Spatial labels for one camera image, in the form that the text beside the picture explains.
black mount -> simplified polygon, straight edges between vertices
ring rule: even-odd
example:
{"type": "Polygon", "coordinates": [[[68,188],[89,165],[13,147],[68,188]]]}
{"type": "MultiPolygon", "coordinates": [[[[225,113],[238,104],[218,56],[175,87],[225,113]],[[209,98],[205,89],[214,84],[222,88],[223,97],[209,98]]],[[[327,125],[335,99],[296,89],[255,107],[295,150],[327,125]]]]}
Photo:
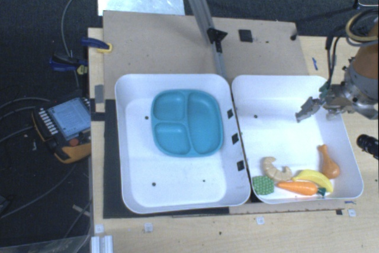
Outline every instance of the black mount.
{"type": "Polygon", "coordinates": [[[227,36],[226,32],[216,30],[215,28],[209,28],[207,30],[208,38],[211,43],[216,43],[216,51],[222,53],[223,49],[221,47],[221,41],[227,36]]]}

dark floor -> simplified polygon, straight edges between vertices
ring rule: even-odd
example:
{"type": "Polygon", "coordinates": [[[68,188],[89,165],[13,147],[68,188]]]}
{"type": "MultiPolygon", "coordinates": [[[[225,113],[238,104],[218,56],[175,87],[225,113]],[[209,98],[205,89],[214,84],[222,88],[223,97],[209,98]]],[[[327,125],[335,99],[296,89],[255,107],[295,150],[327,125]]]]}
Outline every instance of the dark floor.
{"type": "MultiPolygon", "coordinates": [[[[0,104],[19,97],[56,98],[75,89],[72,73],[53,72],[49,57],[63,54],[60,18],[68,0],[0,0],[0,104]]],[[[361,0],[375,3],[377,0],[361,0]]],[[[298,33],[325,36],[356,14],[354,0],[208,0],[213,16],[292,21],[298,33]]],[[[187,1],[185,9],[189,14],[187,1]]],[[[85,52],[79,39],[88,27],[101,26],[97,0],[76,0],[66,18],[66,36],[75,56],[85,52]]],[[[85,90],[86,79],[80,79],[85,90]]],[[[7,112],[31,105],[25,101],[0,109],[7,112]]],[[[0,120],[0,140],[31,124],[23,111],[0,120]]],[[[0,143],[0,195],[13,196],[11,212],[50,190],[71,170],[49,154],[34,131],[0,143]]],[[[70,176],[38,202],[0,219],[0,247],[64,237],[89,200],[88,162],[77,163],[70,176]]],[[[84,235],[89,220],[83,216],[69,236],[84,235]]]]}

blue clamp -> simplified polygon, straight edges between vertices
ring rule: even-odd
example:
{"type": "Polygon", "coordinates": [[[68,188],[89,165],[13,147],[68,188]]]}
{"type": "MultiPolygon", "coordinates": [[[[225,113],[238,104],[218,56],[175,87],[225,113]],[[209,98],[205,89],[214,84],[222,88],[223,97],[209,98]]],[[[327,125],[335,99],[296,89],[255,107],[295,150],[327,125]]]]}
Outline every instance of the blue clamp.
{"type": "Polygon", "coordinates": [[[85,47],[95,47],[97,48],[97,51],[100,53],[112,52],[112,44],[105,43],[104,41],[101,41],[95,38],[82,37],[81,45],[85,47]]]}
{"type": "Polygon", "coordinates": [[[54,71],[66,72],[77,70],[80,66],[88,66],[88,61],[54,55],[50,58],[49,64],[54,71]]]}

black knob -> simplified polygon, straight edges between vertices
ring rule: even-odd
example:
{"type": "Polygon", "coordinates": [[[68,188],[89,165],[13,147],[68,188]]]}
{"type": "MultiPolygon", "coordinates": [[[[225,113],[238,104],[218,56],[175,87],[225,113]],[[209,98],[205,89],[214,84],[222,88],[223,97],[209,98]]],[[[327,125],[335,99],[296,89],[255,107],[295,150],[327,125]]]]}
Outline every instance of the black knob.
{"type": "Polygon", "coordinates": [[[47,145],[49,150],[54,152],[55,148],[57,147],[58,144],[54,139],[50,139],[50,140],[46,141],[46,145],[47,145]]]}
{"type": "Polygon", "coordinates": [[[357,145],[365,152],[372,154],[378,159],[378,140],[368,135],[360,135],[356,140],[357,145]]]}

toy food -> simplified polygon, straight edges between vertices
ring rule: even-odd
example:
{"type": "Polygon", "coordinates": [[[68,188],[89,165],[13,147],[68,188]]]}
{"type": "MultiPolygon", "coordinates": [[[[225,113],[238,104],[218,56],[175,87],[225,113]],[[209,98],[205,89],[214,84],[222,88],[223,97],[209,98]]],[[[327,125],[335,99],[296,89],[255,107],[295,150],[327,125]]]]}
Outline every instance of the toy food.
{"type": "Polygon", "coordinates": [[[274,182],[267,176],[253,177],[253,188],[257,195],[267,195],[274,192],[274,182]]]}
{"type": "Polygon", "coordinates": [[[315,170],[302,170],[296,177],[292,177],[293,181],[297,180],[307,180],[307,181],[313,181],[319,186],[326,189],[326,191],[332,193],[333,192],[333,185],[324,174],[315,171],[315,170]]]}
{"type": "Polygon", "coordinates": [[[339,166],[329,157],[327,145],[318,146],[317,148],[323,157],[322,174],[330,180],[336,178],[339,175],[339,166]]]}
{"type": "Polygon", "coordinates": [[[302,195],[314,195],[316,193],[325,195],[325,189],[319,188],[310,181],[281,181],[277,183],[277,187],[302,195]]]}
{"type": "Polygon", "coordinates": [[[284,167],[284,172],[276,169],[272,164],[276,159],[274,157],[265,157],[263,160],[263,171],[265,174],[274,181],[287,181],[292,177],[291,169],[287,166],[284,167]]]}

